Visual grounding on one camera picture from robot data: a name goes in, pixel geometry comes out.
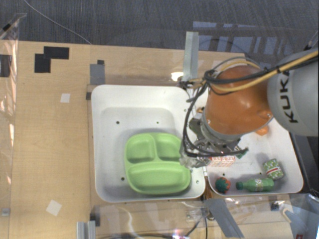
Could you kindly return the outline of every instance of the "soda can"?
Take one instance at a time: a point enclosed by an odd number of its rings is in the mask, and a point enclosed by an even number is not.
[[[283,178],[284,173],[281,170],[277,159],[273,158],[271,160],[268,160],[263,164],[263,166],[269,178],[273,180],[279,180],[280,178]]]

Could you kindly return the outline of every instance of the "green plate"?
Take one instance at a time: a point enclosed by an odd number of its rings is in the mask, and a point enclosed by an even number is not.
[[[168,133],[141,133],[125,146],[129,185],[148,195],[173,194],[190,184],[190,170],[179,163],[180,139]]]

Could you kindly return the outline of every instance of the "green bottle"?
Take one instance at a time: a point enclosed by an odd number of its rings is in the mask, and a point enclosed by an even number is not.
[[[250,179],[246,182],[236,182],[236,189],[247,189],[250,192],[271,191],[274,188],[274,181],[266,179]]]

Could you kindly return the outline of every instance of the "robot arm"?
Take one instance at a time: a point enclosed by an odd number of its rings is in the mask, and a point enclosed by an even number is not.
[[[265,70],[243,59],[226,62],[205,73],[197,95],[189,100],[180,150],[183,165],[206,166],[209,157],[245,153],[248,149],[237,145],[240,137],[265,127],[273,117],[290,132],[318,136],[318,49],[294,54]],[[189,121],[196,100],[207,89],[205,107]],[[195,142],[188,137],[188,124]]]

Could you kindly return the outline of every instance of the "gray carpet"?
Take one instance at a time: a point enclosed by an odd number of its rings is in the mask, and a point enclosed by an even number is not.
[[[183,49],[198,31],[200,49],[245,52],[265,66],[301,51],[318,30],[319,0],[27,0],[92,44]],[[0,26],[26,12],[20,39],[85,43],[22,0],[0,0]],[[318,138],[309,138],[318,153]]]

